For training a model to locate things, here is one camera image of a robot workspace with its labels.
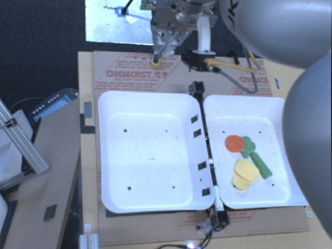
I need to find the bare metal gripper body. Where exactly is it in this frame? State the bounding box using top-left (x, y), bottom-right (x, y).
top-left (151, 0), bottom-right (218, 34)

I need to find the brown cardboard board red print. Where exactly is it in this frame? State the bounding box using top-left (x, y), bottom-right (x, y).
top-left (92, 50), bottom-right (311, 247)

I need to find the thin black and white rod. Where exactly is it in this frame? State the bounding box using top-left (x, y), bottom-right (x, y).
top-left (195, 92), bottom-right (225, 213)

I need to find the orange round disc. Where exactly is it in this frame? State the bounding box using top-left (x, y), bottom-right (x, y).
top-left (225, 134), bottom-right (245, 153)

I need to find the white plastic tray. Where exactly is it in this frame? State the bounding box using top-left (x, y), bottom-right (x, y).
top-left (203, 94), bottom-right (310, 210)
top-left (98, 90), bottom-right (216, 214)

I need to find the yellow round chip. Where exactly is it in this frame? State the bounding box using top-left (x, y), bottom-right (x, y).
top-left (233, 159), bottom-right (260, 183)
top-left (231, 173), bottom-right (252, 192)

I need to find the green broccoli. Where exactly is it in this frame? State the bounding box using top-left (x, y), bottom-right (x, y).
top-left (240, 136), bottom-right (273, 180)

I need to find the black cylinder on white bracket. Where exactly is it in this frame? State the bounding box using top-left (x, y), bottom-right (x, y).
top-left (181, 16), bottom-right (216, 73)

